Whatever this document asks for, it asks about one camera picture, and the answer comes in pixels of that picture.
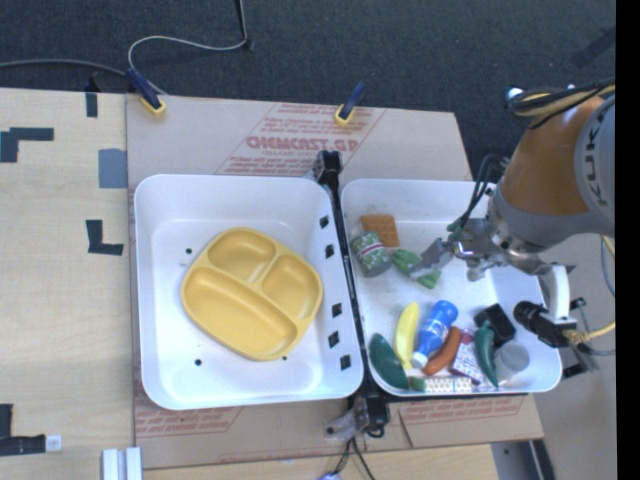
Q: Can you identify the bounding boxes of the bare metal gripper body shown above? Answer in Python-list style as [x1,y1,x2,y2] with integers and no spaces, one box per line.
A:
[451,217,552,282]

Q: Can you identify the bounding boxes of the white plastic tray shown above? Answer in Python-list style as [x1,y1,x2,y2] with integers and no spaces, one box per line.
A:
[133,173,365,412]
[339,177,564,399]

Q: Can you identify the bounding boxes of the green and white can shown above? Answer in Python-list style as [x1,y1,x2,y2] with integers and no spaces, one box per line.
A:
[349,231,394,279]

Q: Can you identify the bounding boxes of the blue bottle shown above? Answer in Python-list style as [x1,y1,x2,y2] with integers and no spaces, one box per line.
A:
[410,299,460,370]

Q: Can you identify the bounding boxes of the orange biscuit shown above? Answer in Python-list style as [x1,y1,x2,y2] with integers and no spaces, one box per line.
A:
[360,213,402,249]

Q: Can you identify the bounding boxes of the yellow banana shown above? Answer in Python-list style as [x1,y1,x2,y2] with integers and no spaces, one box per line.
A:
[393,301,422,372]

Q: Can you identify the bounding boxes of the thin black rod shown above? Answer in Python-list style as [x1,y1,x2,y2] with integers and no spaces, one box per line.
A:
[327,177,374,400]

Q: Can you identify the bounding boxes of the black box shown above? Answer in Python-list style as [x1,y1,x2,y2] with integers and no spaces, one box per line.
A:
[473,303,518,347]

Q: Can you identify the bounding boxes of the orange sausage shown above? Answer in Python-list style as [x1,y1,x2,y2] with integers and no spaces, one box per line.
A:
[423,325,463,377]

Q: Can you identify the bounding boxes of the dark green avocado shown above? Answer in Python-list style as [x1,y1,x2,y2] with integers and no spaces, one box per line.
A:
[368,332,411,391]

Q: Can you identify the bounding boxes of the pink and white packet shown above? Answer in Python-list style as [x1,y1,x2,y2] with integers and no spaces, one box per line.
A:
[449,328,487,385]

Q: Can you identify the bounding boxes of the green chilli pepper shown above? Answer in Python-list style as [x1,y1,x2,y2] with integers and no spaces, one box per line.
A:
[473,319,501,389]

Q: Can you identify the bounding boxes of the white carton with orange dots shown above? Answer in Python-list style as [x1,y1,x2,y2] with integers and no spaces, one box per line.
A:
[408,374,474,395]

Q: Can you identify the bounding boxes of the grey can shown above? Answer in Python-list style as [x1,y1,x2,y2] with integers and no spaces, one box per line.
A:
[494,341,531,375]

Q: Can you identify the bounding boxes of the yellow divided plate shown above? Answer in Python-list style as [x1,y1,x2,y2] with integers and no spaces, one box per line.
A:
[179,226,325,363]

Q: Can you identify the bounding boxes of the brown cardboard board red print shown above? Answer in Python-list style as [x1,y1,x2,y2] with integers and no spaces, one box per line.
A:
[124,92,546,470]

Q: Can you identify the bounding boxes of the black cylinder on white bracket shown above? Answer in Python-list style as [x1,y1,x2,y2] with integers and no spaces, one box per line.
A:
[512,262,579,349]

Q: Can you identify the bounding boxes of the black block with thin wires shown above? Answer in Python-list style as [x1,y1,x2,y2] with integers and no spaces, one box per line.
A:
[323,394,392,440]
[311,149,344,185]

